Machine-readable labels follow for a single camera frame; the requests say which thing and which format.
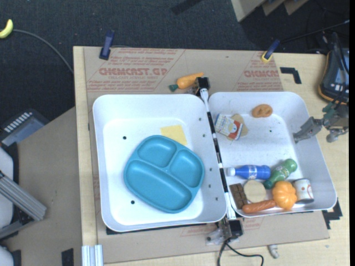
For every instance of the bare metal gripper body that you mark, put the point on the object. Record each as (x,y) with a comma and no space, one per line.
(338,118)

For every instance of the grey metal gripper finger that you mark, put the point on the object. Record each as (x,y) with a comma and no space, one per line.
(306,129)
(334,135)

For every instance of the white plastic tray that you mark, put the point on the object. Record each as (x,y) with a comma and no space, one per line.
(116,109)
(280,145)

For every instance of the orange pretzel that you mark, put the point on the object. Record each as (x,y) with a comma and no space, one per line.
(262,111)

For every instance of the green bottle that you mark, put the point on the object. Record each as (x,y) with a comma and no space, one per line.
(281,172)

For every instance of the white can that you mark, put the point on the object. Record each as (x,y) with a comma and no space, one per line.
(304,190)

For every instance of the tan bread slice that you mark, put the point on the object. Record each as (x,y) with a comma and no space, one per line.
(244,130)

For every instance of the blue bottle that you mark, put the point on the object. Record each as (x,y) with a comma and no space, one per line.
(253,172)

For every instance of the orange pumpkin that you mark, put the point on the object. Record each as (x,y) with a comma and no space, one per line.
(284,195)

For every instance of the white red and blue carton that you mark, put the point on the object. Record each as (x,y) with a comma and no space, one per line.
(228,126)

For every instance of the round beige biscuit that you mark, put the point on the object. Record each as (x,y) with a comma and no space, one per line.
(254,191)

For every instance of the thin black and white rod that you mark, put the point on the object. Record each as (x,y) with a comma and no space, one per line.
(217,145)

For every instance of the orange sausage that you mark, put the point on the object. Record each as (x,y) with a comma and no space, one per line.
(258,206)

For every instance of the brown chocolate bar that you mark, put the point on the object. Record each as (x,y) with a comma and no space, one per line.
(239,197)

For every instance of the orange carrot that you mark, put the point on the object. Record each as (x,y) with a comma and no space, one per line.
(186,81)

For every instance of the yellow cheese slice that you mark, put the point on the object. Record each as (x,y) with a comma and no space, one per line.
(174,133)

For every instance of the blue divided plate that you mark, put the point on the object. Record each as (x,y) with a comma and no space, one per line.
(158,179)

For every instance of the brown cardboard board red print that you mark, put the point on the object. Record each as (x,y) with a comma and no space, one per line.
(138,73)

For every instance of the yellow banana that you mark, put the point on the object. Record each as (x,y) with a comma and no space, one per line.
(7,29)

